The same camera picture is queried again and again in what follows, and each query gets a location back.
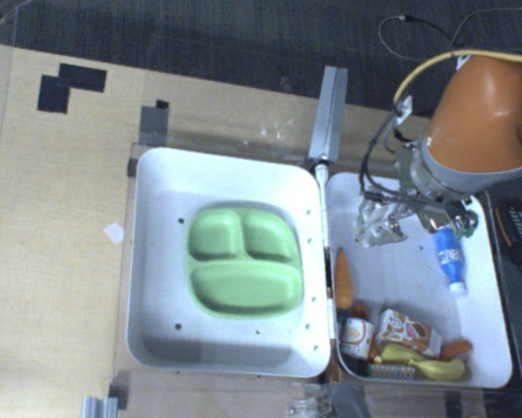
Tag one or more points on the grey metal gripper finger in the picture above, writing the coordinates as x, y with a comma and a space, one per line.
464, 222
434, 220

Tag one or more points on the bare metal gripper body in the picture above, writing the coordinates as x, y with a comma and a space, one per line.
425, 182

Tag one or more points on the blue plastic bottle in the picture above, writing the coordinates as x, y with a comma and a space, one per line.
449, 260

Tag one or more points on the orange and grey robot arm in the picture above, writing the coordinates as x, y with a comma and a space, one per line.
483, 111

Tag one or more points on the crumpled clear plastic bottle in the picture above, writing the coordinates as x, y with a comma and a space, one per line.
374, 223

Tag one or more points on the white plastic tray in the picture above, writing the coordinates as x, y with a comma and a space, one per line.
163, 286
402, 280

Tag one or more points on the orange carrot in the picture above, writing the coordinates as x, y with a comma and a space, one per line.
343, 280

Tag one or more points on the white and orange carton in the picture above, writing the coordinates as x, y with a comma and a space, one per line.
408, 332

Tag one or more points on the orange sausage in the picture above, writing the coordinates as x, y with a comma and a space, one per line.
455, 349

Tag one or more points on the yellow rounded toy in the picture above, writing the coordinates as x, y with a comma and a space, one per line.
399, 354

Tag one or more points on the white and orange can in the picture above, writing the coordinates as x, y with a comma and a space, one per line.
357, 338

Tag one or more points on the yellow banana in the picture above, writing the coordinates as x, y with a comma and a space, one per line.
441, 369

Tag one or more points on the green striped packet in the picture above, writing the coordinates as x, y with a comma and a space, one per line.
390, 371

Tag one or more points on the green divided plate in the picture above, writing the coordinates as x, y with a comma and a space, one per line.
243, 285

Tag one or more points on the pale wood board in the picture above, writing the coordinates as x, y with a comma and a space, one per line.
52, 236

